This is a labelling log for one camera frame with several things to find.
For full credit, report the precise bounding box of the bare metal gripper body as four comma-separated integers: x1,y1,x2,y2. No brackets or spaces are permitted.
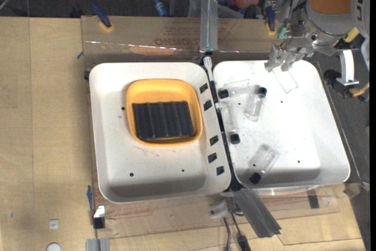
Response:
283,29,339,57

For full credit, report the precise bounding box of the clear plastic bottle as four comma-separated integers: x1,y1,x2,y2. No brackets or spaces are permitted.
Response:
271,66,299,94

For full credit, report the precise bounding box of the clear bottle with black cap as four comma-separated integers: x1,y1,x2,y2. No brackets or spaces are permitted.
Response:
247,143,280,186
244,85,268,123
218,78,251,99
221,102,241,145

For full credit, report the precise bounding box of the white plastic tray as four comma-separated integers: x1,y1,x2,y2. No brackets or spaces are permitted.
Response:
88,61,232,204
211,59,351,190

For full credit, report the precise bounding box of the yellow plastic bowl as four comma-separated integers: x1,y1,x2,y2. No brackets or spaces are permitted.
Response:
125,78,204,146

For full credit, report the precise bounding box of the blue bottle with white cap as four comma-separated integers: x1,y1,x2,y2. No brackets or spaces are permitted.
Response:
152,0,169,18

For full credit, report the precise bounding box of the black ribbed rack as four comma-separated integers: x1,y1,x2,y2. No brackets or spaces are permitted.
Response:
131,101,197,141

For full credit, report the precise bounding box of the small black and white box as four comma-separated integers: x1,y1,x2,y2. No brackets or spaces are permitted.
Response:
92,205,106,230

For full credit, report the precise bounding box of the black cylinder on white bracket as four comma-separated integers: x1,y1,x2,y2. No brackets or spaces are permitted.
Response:
323,49,368,102

